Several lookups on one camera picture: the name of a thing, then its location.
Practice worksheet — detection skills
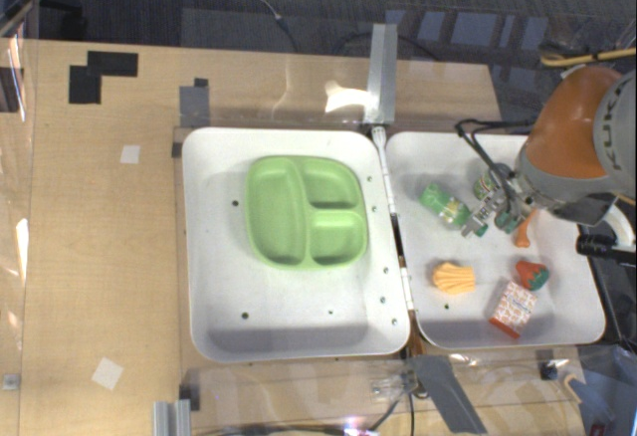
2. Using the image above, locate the orange and white carton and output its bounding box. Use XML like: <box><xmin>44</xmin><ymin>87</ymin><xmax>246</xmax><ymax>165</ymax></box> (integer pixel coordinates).
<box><xmin>488</xmin><ymin>279</ymin><xmax>539</xmax><ymax>340</ymax></box>

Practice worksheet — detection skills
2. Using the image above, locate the orange ridged toy food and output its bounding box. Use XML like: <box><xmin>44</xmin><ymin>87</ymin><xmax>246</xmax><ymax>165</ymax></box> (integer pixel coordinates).
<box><xmin>431</xmin><ymin>261</ymin><xmax>477</xmax><ymax>297</ymax></box>

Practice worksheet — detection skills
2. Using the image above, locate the orange carrot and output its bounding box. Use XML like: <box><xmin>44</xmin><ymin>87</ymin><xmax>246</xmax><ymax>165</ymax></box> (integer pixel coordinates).
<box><xmin>513</xmin><ymin>208</ymin><xmax>539</xmax><ymax>248</ymax></box>

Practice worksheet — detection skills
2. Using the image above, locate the red strawberry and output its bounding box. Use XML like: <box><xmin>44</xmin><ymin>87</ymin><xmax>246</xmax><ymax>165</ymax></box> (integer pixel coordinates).
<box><xmin>514</xmin><ymin>259</ymin><xmax>551</xmax><ymax>292</ymax></box>

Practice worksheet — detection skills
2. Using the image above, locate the green plastic bottle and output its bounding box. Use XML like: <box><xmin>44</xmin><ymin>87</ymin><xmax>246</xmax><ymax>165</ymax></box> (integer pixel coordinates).
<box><xmin>417</xmin><ymin>182</ymin><xmax>472</xmax><ymax>231</ymax></box>

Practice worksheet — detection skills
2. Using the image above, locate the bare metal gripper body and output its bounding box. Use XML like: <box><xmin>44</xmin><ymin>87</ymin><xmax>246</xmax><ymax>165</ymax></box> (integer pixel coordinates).
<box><xmin>490</xmin><ymin>163</ymin><xmax>620</xmax><ymax>227</ymax></box>

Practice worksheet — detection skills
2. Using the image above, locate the black cylinder on white bracket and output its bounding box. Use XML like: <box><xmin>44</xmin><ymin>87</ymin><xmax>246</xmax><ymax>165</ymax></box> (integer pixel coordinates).
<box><xmin>575</xmin><ymin>206</ymin><xmax>637</xmax><ymax>264</ymax></box>

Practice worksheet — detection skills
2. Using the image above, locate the green and white can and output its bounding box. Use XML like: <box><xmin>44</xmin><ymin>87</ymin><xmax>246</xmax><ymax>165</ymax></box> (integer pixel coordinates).
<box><xmin>471</xmin><ymin>169</ymin><xmax>500</xmax><ymax>202</ymax></box>

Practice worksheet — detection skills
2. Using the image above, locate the green divided plate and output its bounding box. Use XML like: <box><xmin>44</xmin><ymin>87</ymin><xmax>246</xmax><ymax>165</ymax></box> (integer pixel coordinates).
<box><xmin>244</xmin><ymin>154</ymin><xmax>371</xmax><ymax>271</ymax></box>

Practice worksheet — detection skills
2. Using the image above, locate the white plastic tray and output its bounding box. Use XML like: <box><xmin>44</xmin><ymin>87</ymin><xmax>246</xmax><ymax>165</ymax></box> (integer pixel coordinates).
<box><xmin>180</xmin><ymin>125</ymin><xmax>412</xmax><ymax>365</ymax></box>
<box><xmin>384</xmin><ymin>130</ymin><xmax>608</xmax><ymax>352</ymax></box>

